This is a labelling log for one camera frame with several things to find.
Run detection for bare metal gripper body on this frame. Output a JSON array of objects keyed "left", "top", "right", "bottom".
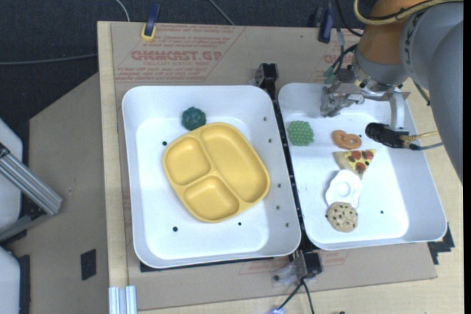
[{"left": 322, "top": 66, "right": 397, "bottom": 103}]

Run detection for orange pretzel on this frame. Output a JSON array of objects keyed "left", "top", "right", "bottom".
[{"left": 331, "top": 129, "right": 363, "bottom": 151}]

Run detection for light green grapes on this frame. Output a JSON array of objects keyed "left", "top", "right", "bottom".
[{"left": 286, "top": 120, "right": 315, "bottom": 147}]

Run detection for pizza slice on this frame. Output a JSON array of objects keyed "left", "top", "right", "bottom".
[{"left": 333, "top": 149, "right": 377, "bottom": 180}]

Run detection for thin black and white rod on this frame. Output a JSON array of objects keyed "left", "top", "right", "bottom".
[{"left": 269, "top": 81, "right": 307, "bottom": 255}]

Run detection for white fried egg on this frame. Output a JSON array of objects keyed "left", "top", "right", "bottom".
[{"left": 324, "top": 169, "right": 364, "bottom": 209}]

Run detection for white plastic tray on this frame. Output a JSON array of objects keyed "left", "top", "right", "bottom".
[
  {"left": 277, "top": 82, "right": 448, "bottom": 251},
  {"left": 121, "top": 85, "right": 302, "bottom": 268}
]

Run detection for chocolate chip biscuit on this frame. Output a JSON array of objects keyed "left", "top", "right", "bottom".
[{"left": 325, "top": 201, "right": 359, "bottom": 233}]

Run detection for yellow divided plate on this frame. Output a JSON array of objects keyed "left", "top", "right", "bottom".
[{"left": 162, "top": 122, "right": 272, "bottom": 224}]

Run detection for dark green broccoli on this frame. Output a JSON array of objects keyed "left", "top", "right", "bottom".
[{"left": 181, "top": 106, "right": 208, "bottom": 132}]

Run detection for brown cardboard board, red print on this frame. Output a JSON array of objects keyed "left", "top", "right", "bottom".
[{"left": 110, "top": 22, "right": 439, "bottom": 312}]

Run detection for black cylinder on white bracket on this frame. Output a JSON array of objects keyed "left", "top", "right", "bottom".
[{"left": 364, "top": 91, "right": 411, "bottom": 149}]

